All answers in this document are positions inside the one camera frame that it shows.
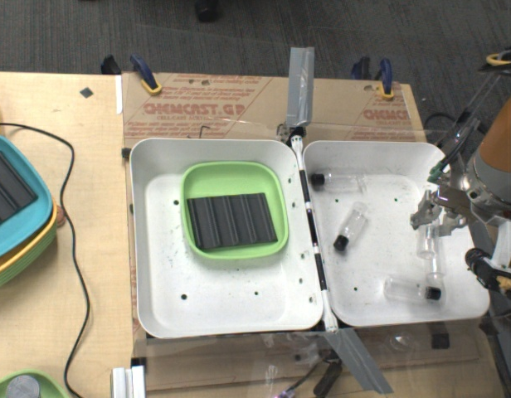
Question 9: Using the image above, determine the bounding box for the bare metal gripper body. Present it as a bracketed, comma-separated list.
[434, 160, 511, 228]

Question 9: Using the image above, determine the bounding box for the white plastic tray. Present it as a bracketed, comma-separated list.
[301, 139, 491, 328]
[129, 137, 325, 340]

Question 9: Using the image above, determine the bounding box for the clear plastic bottle black cap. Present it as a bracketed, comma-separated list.
[332, 201, 369, 253]
[382, 275, 444, 305]
[309, 172, 369, 195]

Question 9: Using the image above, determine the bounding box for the thin black and white rod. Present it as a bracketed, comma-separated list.
[289, 135, 339, 333]

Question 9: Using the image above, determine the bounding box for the black ribbed block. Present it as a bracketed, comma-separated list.
[185, 192, 280, 252]
[0, 150, 39, 232]

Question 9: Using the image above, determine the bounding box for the green plate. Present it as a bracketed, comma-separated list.
[0, 368, 71, 398]
[0, 221, 59, 292]
[180, 160, 290, 261]

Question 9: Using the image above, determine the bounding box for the brown cardboard board red print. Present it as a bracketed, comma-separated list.
[121, 71, 481, 392]

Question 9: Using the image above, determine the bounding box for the black chair wheel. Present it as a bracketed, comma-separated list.
[194, 0, 221, 23]

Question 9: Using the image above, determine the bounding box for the yellow plate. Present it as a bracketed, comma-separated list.
[0, 199, 59, 280]

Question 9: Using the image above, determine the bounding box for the blue plate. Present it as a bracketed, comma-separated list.
[0, 132, 55, 263]

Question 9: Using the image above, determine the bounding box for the grey cylinder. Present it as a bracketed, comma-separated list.
[5, 374, 42, 398]

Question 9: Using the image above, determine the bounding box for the black cylinder on white bracket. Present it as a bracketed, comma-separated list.
[465, 221, 511, 294]

